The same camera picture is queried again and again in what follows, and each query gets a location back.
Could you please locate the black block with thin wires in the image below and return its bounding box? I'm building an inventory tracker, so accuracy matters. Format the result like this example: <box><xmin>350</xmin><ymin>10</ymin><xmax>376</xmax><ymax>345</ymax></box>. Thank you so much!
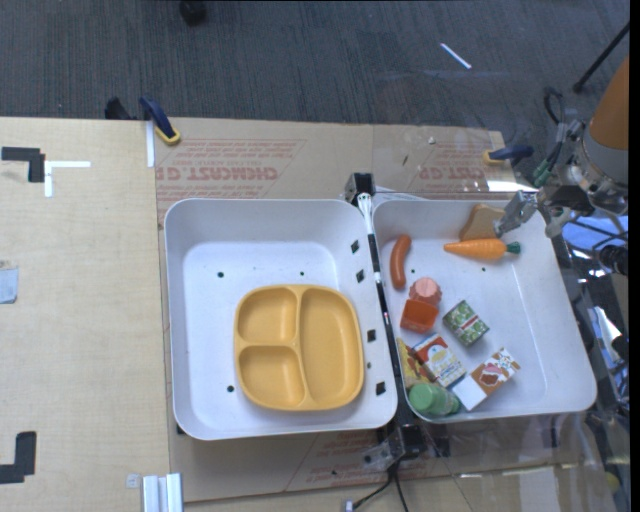
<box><xmin>374</xmin><ymin>423</ymin><xmax>451</xmax><ymax>462</ymax></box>
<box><xmin>344</xmin><ymin>172</ymin><xmax>377</xmax><ymax>202</ymax></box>

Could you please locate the green plastic bottle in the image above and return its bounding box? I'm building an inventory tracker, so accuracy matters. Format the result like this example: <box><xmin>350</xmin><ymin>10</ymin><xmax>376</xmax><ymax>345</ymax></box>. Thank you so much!
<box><xmin>407</xmin><ymin>382</ymin><xmax>462</xmax><ymax>418</ymax></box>

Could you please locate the yellow and red packet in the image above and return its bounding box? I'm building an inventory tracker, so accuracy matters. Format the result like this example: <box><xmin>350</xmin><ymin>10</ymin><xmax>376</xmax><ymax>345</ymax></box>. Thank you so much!
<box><xmin>396</xmin><ymin>337</ymin><xmax>434</xmax><ymax>391</ymax></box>

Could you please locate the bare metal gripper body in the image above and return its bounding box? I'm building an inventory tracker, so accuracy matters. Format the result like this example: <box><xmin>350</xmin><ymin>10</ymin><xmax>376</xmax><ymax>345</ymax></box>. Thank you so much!
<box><xmin>537</xmin><ymin>162</ymin><xmax>630</xmax><ymax>217</ymax></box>

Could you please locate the red and white carton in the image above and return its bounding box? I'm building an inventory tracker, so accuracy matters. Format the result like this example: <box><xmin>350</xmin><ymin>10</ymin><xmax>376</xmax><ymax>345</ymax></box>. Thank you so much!
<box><xmin>412</xmin><ymin>333</ymin><xmax>468</xmax><ymax>389</ymax></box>

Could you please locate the brown and white carton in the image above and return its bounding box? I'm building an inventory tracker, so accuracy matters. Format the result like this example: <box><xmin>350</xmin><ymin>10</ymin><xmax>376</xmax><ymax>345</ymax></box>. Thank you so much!
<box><xmin>450</xmin><ymin>347</ymin><xmax>522</xmax><ymax>413</ymax></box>

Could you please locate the black cylinder on white bracket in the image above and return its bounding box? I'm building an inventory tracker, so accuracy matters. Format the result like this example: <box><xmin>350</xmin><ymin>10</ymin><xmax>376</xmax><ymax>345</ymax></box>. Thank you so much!
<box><xmin>597</xmin><ymin>242</ymin><xmax>630</xmax><ymax>276</ymax></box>

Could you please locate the white plastic tray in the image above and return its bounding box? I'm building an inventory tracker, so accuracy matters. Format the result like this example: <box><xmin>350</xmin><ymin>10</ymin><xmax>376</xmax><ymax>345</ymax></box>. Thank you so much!
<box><xmin>372</xmin><ymin>198</ymin><xmax>599</xmax><ymax>426</ymax></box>
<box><xmin>163</xmin><ymin>198</ymin><xmax>400</xmax><ymax>442</ymax></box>

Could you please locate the pink fluted toy cake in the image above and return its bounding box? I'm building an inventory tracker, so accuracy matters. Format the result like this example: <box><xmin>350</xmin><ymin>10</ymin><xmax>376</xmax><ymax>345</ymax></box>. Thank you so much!
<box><xmin>408</xmin><ymin>277</ymin><xmax>444</xmax><ymax>307</ymax></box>

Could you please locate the orange square cup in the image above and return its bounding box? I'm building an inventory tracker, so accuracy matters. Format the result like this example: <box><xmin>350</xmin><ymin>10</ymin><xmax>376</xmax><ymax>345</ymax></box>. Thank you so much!
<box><xmin>399</xmin><ymin>298</ymin><xmax>440</xmax><ymax>335</ymax></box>

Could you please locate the orange toy carrot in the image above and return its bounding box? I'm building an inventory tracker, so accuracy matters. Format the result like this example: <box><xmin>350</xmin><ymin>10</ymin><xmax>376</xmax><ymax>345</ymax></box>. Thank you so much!
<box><xmin>443</xmin><ymin>238</ymin><xmax>522</xmax><ymax>262</ymax></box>

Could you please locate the thin black and white rod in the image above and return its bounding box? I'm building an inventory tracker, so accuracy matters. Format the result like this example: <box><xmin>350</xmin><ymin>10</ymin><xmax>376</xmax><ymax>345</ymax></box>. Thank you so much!
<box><xmin>357</xmin><ymin>193</ymin><xmax>404</xmax><ymax>427</ymax></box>

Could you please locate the orange toy sausage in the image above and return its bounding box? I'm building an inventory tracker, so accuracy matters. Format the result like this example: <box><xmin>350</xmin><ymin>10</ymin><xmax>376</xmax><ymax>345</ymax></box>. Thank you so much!
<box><xmin>389</xmin><ymin>234</ymin><xmax>413</xmax><ymax>291</ymax></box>

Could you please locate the green small can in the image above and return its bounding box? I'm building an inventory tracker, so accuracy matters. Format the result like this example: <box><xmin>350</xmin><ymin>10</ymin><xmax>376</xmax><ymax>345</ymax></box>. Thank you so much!
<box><xmin>442</xmin><ymin>299</ymin><xmax>491</xmax><ymax>348</ymax></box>

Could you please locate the brown toy bread slice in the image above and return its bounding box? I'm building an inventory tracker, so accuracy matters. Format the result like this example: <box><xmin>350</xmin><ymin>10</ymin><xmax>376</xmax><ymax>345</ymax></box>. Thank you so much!
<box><xmin>458</xmin><ymin>203</ymin><xmax>507</xmax><ymax>242</ymax></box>

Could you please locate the yellow divided plate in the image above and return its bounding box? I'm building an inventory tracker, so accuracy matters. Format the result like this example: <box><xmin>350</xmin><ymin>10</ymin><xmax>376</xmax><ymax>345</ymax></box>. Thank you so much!
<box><xmin>233</xmin><ymin>284</ymin><xmax>366</xmax><ymax>413</ymax></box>

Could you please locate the brown cardboard board red print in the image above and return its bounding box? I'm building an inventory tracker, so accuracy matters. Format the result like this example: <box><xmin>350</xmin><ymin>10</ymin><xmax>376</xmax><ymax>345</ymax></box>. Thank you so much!
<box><xmin>152</xmin><ymin>117</ymin><xmax>587</xmax><ymax>504</ymax></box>

